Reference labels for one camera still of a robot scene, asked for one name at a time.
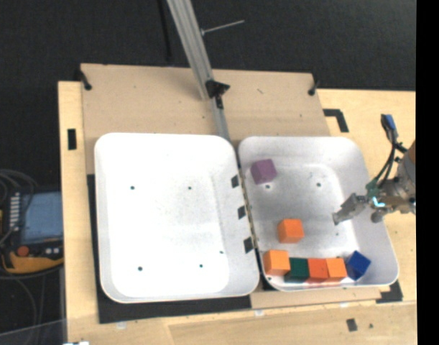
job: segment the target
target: white tray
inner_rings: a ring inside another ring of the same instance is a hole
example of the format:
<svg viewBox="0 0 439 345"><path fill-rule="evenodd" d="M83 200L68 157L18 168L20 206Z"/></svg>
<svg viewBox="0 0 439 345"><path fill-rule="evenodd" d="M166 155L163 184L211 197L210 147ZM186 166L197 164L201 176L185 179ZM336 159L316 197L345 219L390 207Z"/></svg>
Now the white tray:
<svg viewBox="0 0 439 345"><path fill-rule="evenodd" d="M349 277L340 286L390 285L398 277L398 263L386 226L374 224L366 208L339 225L332 213L352 194L364 194L369 182L361 150L344 137L250 137L239 145L239 159L251 206L259 256L282 249L290 257L346 258L354 250L371 260L358 281ZM277 177L255 184L251 165L272 159ZM282 219L301 219L305 237L297 244L280 244L277 224ZM266 276L282 291L322 288L332 284L287 283L281 276Z"/></svg>
<svg viewBox="0 0 439 345"><path fill-rule="evenodd" d="M259 281L236 153L209 135L102 136L95 146L101 284L120 303L247 295Z"/></svg>

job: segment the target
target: wooden table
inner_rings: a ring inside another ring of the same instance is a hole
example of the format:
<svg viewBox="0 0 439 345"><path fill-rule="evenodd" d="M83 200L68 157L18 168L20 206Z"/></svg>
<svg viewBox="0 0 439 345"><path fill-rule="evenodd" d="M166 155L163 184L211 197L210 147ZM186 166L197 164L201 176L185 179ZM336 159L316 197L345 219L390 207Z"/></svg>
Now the wooden table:
<svg viewBox="0 0 439 345"><path fill-rule="evenodd" d="M416 220L414 215L399 213L388 215L385 224L399 262L400 301L376 303L387 296L390 287L338 288L316 294L306 290L289 295L258 288L251 294L251 310L100 324L86 185L86 175L93 172L93 142L112 121L116 130L130 127L138 132L212 134L214 125L207 105L196 99L190 69L92 64L82 65L82 70L93 86L93 95L80 82L58 83L68 341L87 340L92 345L268 344L275 340L280 344L319 344L322 340L334 344L417 343ZM320 89L307 98L313 81L310 74L214 73L217 81L231 84L224 101L234 144L253 134L348 137L360 147L373 176L389 153L380 114L393 115L405 146L415 139L414 92ZM118 110L122 105L123 112ZM147 111L135 115L137 109ZM339 110L349 132L341 132L336 118L325 117L323 109ZM76 139L72 147L71 131ZM349 330L347 320L354 320L356 331Z"/></svg>

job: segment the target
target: red-orange cube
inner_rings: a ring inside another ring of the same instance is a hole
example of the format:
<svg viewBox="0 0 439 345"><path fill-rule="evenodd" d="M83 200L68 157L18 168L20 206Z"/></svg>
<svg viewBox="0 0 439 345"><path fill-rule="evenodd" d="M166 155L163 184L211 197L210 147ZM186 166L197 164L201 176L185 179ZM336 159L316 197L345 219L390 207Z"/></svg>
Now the red-orange cube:
<svg viewBox="0 0 439 345"><path fill-rule="evenodd" d="M328 264L325 258L308 258L309 278L311 284L324 282L328 279Z"/></svg>
<svg viewBox="0 0 439 345"><path fill-rule="evenodd" d="M298 218L285 218L278 226L280 243L298 243L304 237L302 221Z"/></svg>
<svg viewBox="0 0 439 345"><path fill-rule="evenodd" d="M265 252L264 271L267 275L283 276L290 270L290 254L287 251L271 249Z"/></svg>
<svg viewBox="0 0 439 345"><path fill-rule="evenodd" d="M326 282L339 282L347 277L346 263L342 258L326 258L328 279Z"/></svg>

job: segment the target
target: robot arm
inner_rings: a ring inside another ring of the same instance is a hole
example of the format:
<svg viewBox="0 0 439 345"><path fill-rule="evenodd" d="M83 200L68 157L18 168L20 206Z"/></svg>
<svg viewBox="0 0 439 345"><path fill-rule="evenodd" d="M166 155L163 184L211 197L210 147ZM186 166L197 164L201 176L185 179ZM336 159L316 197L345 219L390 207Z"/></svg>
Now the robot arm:
<svg viewBox="0 0 439 345"><path fill-rule="evenodd" d="M409 149L397 142L398 133L391 115L382 115L381 123L387 138L392 143L389 158L379 174L366 185L366 195L352 193L341 205L341 209L333 213L336 225L359 215L367 206L374 210L371 215L373 222L383 221L385 215L395 211L416 213L415 141ZM395 158L397 150L404 154L402 159ZM389 179L393 162L399 164L396 175Z"/></svg>

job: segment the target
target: block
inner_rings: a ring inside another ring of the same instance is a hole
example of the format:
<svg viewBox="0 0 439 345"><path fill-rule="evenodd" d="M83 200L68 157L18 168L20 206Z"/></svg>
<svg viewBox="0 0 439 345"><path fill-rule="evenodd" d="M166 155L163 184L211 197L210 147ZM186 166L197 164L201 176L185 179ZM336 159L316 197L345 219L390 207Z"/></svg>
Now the block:
<svg viewBox="0 0 439 345"><path fill-rule="evenodd" d="M347 277L346 263L342 258L326 258L328 279L326 282L340 282Z"/></svg>
<svg viewBox="0 0 439 345"><path fill-rule="evenodd" d="M264 271L267 275L283 276L290 270L290 255L287 251L271 249L265 252Z"/></svg>
<svg viewBox="0 0 439 345"><path fill-rule="evenodd" d="M290 257L290 266L291 270L283 277L285 282L299 284L309 278L307 258Z"/></svg>
<svg viewBox="0 0 439 345"><path fill-rule="evenodd" d="M346 260L347 275L357 280L368 270L371 260L358 251L354 251Z"/></svg>
<svg viewBox="0 0 439 345"><path fill-rule="evenodd" d="M256 161L251 166L251 175L256 184L271 182L277 176L277 170L271 159Z"/></svg>
<svg viewBox="0 0 439 345"><path fill-rule="evenodd" d="M309 278L306 282L317 284L328 279L328 264L325 258L307 258Z"/></svg>
<svg viewBox="0 0 439 345"><path fill-rule="evenodd" d="M304 237L302 221L298 218L285 218L278 224L277 230L280 243L298 243Z"/></svg>

